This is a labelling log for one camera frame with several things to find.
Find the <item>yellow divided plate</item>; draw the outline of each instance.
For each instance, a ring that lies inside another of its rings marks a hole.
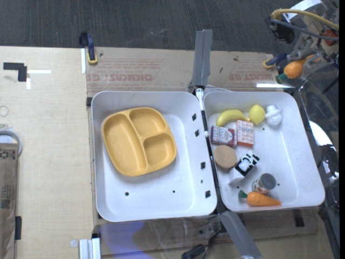
[[[116,170],[138,176],[166,167],[176,157],[176,144],[163,115],[151,107],[136,107],[108,116],[103,141]]]

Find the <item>toy garlic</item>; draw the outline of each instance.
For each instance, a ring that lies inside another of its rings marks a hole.
[[[265,118],[267,123],[271,126],[278,126],[282,121],[281,110],[277,109],[274,105],[270,105],[267,107],[267,113]]]

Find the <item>tan round object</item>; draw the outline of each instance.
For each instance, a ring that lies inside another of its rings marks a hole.
[[[237,163],[236,152],[226,145],[216,147],[213,156],[217,166],[221,168],[230,169]]]

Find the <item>dark background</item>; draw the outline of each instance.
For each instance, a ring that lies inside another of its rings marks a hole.
[[[212,50],[290,53],[264,19],[301,0],[0,0],[0,45],[193,50],[195,32],[213,29]]]

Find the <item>brown package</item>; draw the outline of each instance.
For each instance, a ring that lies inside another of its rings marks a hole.
[[[15,257],[18,144],[0,143],[0,258]]]

